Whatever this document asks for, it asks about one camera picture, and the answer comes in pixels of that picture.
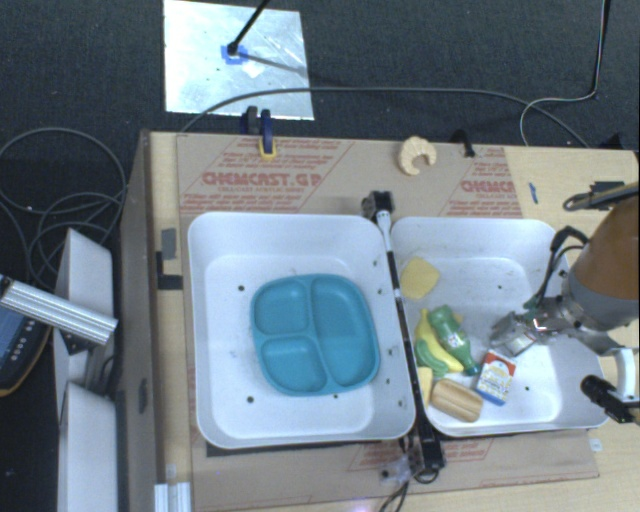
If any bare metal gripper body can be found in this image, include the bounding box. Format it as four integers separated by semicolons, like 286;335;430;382
521;295;623;356

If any red white blue carton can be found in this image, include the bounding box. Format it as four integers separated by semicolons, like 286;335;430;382
474;349;518;407

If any white plastic tray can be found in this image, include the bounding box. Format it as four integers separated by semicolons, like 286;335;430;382
389;215;625;439
186;210;418;450

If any green plastic bottle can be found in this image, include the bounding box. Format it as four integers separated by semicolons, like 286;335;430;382
427;305;483;377

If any yellow banana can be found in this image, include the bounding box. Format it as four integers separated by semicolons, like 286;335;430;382
414;308;466;374

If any green toy vegetable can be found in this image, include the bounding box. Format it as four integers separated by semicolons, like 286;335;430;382
413;339;450;378

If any tan toy bread bun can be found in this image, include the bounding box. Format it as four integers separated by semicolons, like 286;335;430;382
429;377;485;424

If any small yellow toy wedge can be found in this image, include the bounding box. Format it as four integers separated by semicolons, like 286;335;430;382
416;366;435;407

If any yellow toy cheese slice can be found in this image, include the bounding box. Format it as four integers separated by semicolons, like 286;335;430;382
399;255;442;302

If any thin black and white rod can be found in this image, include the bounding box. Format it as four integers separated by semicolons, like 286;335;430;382
375;209;437;454

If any blue divided plate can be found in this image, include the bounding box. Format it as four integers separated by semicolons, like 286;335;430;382
249;272;382;399

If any tan toy croissant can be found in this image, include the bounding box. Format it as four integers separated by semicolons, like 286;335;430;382
397;135;438;177

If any brown cardboard board red print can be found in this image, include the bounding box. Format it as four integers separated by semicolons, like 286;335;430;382
174;131;601;504

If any black cylinder on white bracket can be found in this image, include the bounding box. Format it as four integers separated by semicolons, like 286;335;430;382
579;347;640;426

